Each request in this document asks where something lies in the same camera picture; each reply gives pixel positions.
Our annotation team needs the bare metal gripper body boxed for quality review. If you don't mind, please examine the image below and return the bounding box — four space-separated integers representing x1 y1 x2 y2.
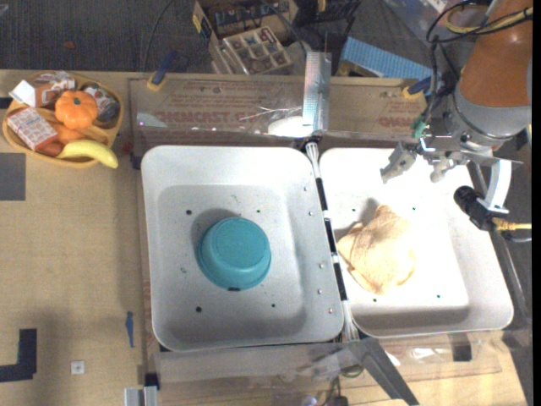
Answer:
417 107 496 167

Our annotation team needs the white plastic tray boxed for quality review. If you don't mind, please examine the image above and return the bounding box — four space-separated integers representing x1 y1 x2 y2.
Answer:
318 146 516 339
139 144 346 353

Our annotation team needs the tan toy bread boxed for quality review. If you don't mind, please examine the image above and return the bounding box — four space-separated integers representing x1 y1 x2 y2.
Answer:
336 203 418 296

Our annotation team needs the brown cardboard board red print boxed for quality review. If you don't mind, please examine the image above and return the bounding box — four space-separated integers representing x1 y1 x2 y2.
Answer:
128 75 532 399

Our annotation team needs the teal bowl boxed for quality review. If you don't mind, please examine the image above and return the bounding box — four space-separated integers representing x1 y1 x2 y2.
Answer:
195 216 273 293

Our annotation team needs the small red printed can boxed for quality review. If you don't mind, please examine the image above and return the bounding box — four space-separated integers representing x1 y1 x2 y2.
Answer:
81 83 122 123

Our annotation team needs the yellow banana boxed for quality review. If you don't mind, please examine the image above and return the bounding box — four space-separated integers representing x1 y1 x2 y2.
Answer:
55 139 120 170

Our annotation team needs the orange toy pumpkin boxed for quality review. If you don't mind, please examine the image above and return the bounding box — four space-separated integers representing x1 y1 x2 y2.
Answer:
54 90 100 131

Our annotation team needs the red and white packet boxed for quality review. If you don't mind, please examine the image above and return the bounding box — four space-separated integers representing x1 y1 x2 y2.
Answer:
32 71 78 108

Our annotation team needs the red and white carton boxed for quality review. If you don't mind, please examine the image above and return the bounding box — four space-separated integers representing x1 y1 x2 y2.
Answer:
5 107 59 152

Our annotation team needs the small white carton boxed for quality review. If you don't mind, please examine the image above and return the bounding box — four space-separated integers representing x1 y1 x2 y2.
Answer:
8 79 38 108

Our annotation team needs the black cylinder on white bracket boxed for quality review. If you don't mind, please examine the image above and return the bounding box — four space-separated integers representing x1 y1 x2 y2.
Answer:
453 157 513 232

